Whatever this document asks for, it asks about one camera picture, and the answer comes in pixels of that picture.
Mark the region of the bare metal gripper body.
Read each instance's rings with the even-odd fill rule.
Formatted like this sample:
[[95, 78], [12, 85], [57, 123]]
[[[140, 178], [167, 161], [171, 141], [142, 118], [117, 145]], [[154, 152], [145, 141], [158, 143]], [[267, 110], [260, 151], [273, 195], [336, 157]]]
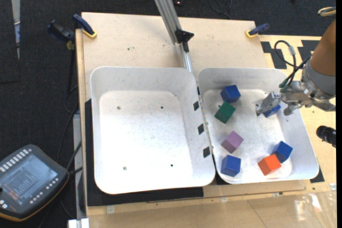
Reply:
[[330, 100], [336, 96], [336, 80], [332, 76], [314, 81], [303, 76], [300, 81], [293, 81], [281, 92], [281, 100], [285, 104], [297, 104], [301, 107], [315, 106], [326, 112], [334, 112], [336, 106]]

